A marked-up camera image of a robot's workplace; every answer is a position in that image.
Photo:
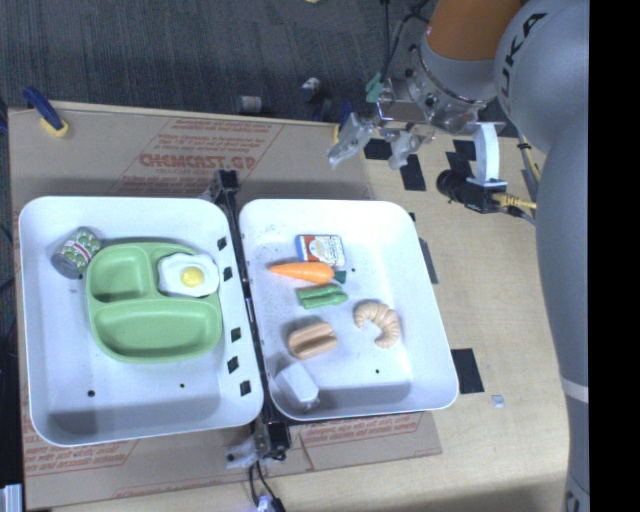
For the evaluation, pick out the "blue and red carton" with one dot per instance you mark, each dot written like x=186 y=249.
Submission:
x=321 y=249

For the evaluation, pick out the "thin black rod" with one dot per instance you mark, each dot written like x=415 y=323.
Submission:
x=248 y=310

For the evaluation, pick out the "brown cardboard board, red print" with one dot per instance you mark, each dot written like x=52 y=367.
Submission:
x=125 y=150

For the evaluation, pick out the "green divided plate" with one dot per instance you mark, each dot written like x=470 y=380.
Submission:
x=150 y=325

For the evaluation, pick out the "small white square piece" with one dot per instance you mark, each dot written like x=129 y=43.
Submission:
x=498 y=401

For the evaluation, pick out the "orange carrot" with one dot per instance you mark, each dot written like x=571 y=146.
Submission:
x=302 y=271

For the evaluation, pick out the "tan croissant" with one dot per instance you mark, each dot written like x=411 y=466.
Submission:
x=382 y=320

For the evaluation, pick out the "tan hot dog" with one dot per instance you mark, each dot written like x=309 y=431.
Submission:
x=311 y=340

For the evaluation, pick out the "black cylinder on white bracket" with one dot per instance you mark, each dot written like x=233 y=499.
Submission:
x=475 y=192

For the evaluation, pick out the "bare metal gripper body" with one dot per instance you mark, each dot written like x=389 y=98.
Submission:
x=407 y=107

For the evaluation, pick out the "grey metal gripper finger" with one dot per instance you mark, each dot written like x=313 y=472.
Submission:
x=404 y=147
x=352 y=135

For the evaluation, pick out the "green can of peas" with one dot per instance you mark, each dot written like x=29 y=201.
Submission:
x=75 y=252

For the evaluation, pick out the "white plastic tray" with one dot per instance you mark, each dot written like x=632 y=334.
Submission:
x=390 y=250
x=135 y=400

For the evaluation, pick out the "green beans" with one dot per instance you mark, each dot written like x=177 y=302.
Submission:
x=321 y=296

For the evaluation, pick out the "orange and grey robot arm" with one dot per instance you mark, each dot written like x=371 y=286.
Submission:
x=560 y=150

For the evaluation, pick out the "white and yellow fried egg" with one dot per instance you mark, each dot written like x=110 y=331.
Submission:
x=190 y=275

